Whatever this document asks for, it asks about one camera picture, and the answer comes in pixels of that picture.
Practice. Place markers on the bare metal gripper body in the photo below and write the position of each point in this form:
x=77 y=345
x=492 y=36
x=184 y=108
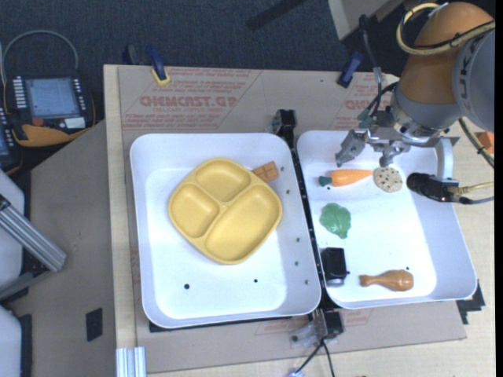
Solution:
x=393 y=136

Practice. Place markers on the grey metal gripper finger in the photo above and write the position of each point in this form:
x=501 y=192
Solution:
x=351 y=145
x=389 y=156

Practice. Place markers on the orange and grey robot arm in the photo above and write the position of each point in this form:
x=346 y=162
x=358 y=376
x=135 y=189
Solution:
x=436 y=77

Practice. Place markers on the beige chocolate chip cookie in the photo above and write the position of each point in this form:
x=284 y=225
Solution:
x=388 y=180

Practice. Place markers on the orange carrot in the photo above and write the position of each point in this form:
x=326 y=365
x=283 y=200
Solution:
x=349 y=177

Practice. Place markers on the thin black rod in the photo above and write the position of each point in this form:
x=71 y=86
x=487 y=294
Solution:
x=305 y=198

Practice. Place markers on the green lettuce leaf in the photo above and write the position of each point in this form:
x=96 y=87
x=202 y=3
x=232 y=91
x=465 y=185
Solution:
x=335 y=218

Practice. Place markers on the white plastic tray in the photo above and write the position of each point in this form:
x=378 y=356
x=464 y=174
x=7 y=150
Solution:
x=389 y=238
x=236 y=289

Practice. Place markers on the brown wafer biscuit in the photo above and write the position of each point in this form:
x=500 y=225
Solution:
x=268 y=171

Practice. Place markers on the orange cube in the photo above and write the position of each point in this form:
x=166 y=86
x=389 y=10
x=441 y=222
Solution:
x=486 y=140

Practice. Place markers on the brown chicken drumstick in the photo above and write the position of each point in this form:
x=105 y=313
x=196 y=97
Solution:
x=395 y=280

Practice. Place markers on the yellow divided plate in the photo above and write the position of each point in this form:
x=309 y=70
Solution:
x=228 y=214

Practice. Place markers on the brown cardboard board red print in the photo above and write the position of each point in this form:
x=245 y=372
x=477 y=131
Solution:
x=220 y=92

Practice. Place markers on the black cylinder on white bracket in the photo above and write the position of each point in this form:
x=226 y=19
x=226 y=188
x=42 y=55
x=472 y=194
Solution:
x=428 y=186

